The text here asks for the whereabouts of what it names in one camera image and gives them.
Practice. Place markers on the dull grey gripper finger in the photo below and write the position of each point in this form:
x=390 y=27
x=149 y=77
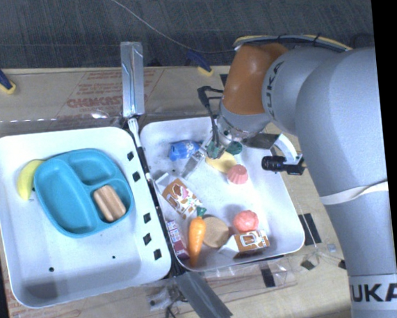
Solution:
x=193 y=164

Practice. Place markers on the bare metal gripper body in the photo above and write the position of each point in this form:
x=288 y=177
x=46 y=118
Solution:
x=225 y=137

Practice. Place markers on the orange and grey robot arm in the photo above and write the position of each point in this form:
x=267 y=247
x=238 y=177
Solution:
x=338 y=124

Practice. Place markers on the dark green round toy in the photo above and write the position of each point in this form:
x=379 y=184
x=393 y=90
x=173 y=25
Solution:
x=234 y=148

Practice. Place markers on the blue toy packet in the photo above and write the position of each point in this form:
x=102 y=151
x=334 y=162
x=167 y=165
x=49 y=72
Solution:
x=182 y=150

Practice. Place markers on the yellow flat toy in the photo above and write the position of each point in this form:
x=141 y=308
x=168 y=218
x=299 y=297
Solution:
x=222 y=163

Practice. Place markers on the orange and white carton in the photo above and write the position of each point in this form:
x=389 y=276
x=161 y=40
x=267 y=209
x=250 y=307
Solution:
x=181 y=196
x=250 y=242

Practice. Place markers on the pink ribbed jelly toy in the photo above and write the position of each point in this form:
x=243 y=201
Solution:
x=237 y=175

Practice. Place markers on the white plastic tray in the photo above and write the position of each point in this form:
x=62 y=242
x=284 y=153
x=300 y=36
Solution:
x=83 y=267
x=219 y=198

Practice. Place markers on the thin black and white rod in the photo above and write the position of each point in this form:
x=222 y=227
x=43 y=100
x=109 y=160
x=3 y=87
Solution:
x=148 y=175

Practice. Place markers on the orange carrot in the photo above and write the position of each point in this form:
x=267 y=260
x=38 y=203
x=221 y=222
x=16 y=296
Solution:
x=196 y=233

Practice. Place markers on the brown round biscuit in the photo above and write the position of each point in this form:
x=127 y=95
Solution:
x=215 y=233

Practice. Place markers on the small red carton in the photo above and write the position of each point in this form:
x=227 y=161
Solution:
x=176 y=239

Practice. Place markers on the pink-orange round toy fruit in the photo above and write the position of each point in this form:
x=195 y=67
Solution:
x=245 y=221

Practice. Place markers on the tan toy hot dog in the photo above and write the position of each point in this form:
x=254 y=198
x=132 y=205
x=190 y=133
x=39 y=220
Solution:
x=109 y=203

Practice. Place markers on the blue divided plate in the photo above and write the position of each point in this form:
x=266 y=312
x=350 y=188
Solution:
x=62 y=196

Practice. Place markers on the brown cardboard board red print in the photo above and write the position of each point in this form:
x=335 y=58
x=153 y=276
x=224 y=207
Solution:
x=73 y=93

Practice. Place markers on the yellow banana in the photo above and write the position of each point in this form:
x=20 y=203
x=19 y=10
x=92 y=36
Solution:
x=25 y=178

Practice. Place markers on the black cylinder on white bracket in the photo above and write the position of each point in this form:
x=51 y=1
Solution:
x=276 y=163

